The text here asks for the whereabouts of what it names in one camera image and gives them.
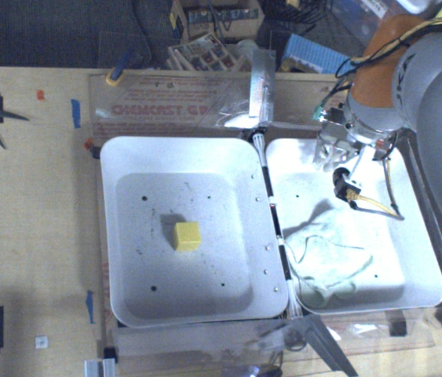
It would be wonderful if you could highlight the yellow cube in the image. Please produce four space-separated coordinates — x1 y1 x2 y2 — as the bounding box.
172 221 203 252

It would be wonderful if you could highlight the black cylinder on white bracket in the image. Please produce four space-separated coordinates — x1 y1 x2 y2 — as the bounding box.
331 145 377 210

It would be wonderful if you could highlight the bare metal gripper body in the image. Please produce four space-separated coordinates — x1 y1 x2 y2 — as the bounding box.
318 107 397 153

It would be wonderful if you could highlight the white plastic tray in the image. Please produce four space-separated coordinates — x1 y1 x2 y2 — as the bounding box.
265 137 442 316
99 135 290 328

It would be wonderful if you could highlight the brown cardboard board red print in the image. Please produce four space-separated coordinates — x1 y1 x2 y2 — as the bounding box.
88 71 442 367

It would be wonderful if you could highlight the white cloth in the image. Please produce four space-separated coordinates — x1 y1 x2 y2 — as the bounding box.
282 206 374 309

